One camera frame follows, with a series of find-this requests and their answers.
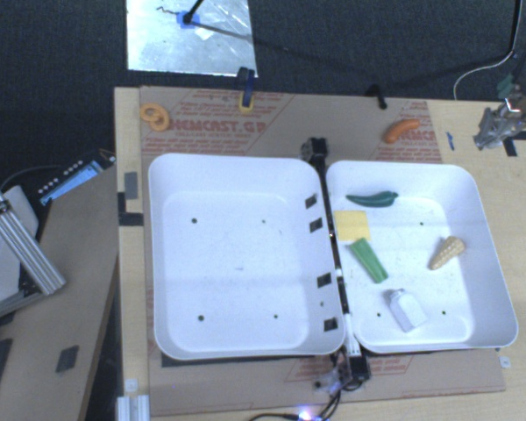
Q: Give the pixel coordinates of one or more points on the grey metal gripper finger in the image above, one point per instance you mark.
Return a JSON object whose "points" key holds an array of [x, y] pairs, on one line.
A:
{"points": [[505, 121], [483, 130]]}

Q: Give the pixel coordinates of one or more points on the orange toy sausage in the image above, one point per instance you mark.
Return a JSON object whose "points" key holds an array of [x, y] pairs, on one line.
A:
{"points": [[401, 130]]}

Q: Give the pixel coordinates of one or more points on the white plastic tray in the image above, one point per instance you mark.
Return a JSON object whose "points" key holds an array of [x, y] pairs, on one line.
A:
{"points": [[236, 257], [421, 239]]}

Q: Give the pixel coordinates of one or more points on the yellow toy corn cob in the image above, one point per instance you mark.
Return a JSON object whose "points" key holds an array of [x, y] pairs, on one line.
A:
{"points": [[447, 252]]}

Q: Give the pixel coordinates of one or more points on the green toy chili pepper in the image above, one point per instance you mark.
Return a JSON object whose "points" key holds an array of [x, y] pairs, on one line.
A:
{"points": [[370, 199]]}

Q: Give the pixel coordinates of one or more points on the yellow toy cheese slice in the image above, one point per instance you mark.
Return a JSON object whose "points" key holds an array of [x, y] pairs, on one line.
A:
{"points": [[351, 225]]}

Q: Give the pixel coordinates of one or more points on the green toy celery stick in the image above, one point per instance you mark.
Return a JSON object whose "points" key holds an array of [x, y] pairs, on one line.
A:
{"points": [[368, 260]]}

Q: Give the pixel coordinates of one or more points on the thin black and white rod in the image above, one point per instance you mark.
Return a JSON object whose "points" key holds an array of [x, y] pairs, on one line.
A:
{"points": [[333, 235]]}

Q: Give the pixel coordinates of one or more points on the white plastic bottle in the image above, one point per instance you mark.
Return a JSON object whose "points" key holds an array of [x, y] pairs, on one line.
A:
{"points": [[407, 311]]}

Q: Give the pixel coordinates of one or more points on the brown cardboard board red print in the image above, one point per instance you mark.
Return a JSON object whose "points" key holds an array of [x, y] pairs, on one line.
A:
{"points": [[228, 116]]}

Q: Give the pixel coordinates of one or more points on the orange toy pretzel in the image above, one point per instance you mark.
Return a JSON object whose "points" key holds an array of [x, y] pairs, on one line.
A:
{"points": [[155, 117]]}

